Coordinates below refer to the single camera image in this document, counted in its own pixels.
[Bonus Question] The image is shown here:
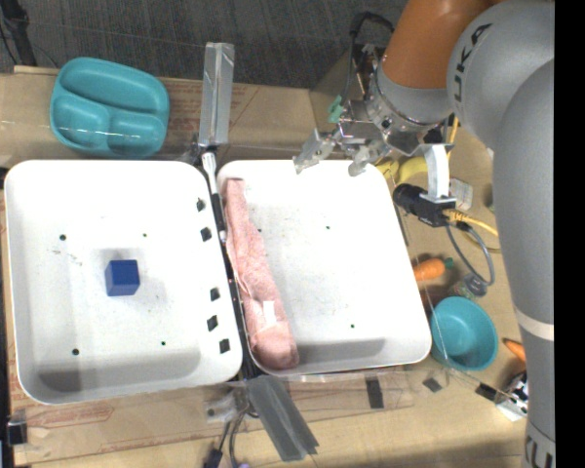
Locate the teal divided plate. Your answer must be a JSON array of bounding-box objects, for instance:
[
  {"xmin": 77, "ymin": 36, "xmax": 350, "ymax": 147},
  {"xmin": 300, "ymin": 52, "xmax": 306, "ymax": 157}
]
[{"xmin": 48, "ymin": 56, "xmax": 172, "ymax": 160}]

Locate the yellow banana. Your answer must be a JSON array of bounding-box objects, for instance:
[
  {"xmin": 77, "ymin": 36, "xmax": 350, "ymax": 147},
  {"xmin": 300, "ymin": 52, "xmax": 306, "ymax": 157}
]
[{"xmin": 374, "ymin": 155, "xmax": 452, "ymax": 184}]

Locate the black cylinder on white bracket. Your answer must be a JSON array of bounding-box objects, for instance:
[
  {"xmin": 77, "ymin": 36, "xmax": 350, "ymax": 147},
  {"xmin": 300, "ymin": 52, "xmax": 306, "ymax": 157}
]
[{"xmin": 392, "ymin": 142, "xmax": 458, "ymax": 228}]

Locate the orange carrot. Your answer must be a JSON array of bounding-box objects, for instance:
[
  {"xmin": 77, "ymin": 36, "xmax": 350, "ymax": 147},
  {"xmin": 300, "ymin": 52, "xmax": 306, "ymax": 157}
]
[
  {"xmin": 412, "ymin": 256, "xmax": 455, "ymax": 283},
  {"xmin": 502, "ymin": 337, "xmax": 527, "ymax": 366}
]

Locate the black and white packet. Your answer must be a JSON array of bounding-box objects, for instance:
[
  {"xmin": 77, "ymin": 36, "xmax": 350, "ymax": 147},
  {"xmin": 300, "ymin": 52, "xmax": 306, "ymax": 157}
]
[{"xmin": 495, "ymin": 370, "xmax": 530, "ymax": 422}]

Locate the white plastic tray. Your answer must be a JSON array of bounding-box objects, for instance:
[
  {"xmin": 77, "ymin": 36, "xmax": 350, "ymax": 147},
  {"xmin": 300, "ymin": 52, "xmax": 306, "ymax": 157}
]
[
  {"xmin": 3, "ymin": 158, "xmax": 245, "ymax": 406},
  {"xmin": 215, "ymin": 158, "xmax": 433, "ymax": 377}
]

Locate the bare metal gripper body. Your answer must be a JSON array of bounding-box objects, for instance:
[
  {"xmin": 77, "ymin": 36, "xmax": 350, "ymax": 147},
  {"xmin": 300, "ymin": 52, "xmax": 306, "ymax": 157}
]
[{"xmin": 333, "ymin": 96, "xmax": 446, "ymax": 158}]

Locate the blue cube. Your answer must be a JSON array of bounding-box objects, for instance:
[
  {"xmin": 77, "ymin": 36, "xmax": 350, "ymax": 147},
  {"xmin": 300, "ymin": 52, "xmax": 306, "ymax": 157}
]
[{"xmin": 103, "ymin": 258, "xmax": 142, "ymax": 297}]

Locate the brown cardboard board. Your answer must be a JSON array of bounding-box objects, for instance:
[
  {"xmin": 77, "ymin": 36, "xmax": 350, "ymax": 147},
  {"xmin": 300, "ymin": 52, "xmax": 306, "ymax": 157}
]
[{"xmin": 0, "ymin": 64, "xmax": 528, "ymax": 468}]

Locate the teal bowl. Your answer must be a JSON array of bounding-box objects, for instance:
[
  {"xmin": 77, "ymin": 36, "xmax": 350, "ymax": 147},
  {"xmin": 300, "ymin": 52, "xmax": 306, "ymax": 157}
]
[{"xmin": 428, "ymin": 294, "xmax": 500, "ymax": 372}]

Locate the pink folded cloth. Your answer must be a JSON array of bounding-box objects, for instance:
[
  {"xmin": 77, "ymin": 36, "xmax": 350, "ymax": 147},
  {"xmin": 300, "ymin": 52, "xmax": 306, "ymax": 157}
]
[{"xmin": 221, "ymin": 176, "xmax": 301, "ymax": 371}]

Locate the clear plastic packet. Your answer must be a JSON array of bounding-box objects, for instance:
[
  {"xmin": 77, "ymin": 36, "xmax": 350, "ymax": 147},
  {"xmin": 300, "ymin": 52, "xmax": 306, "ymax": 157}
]
[{"xmin": 449, "ymin": 177, "xmax": 475, "ymax": 213}]

